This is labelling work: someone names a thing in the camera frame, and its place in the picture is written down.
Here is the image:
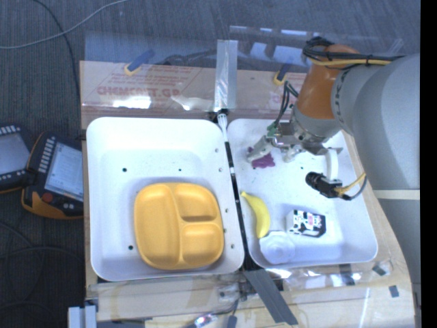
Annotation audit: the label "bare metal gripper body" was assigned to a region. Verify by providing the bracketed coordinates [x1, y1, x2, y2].
[270, 121, 343, 156]

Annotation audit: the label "brown cardboard board red print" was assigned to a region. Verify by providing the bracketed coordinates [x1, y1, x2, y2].
[79, 59, 416, 325]

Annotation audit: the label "black cylinder on white bracket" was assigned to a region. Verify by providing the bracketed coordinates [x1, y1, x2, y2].
[305, 148, 343, 199]

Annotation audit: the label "yellow banana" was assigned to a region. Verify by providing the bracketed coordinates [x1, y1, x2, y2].
[240, 191, 272, 240]

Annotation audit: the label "purple grapes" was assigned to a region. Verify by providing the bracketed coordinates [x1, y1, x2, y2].
[247, 146, 277, 169]

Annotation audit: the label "yellow divided plate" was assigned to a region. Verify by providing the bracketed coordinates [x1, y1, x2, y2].
[133, 182, 226, 271]

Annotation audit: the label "white plastic tray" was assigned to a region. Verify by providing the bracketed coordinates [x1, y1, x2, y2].
[226, 118, 379, 271]
[85, 116, 246, 282]

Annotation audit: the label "black and white carton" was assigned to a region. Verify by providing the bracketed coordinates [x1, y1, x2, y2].
[285, 209, 327, 239]

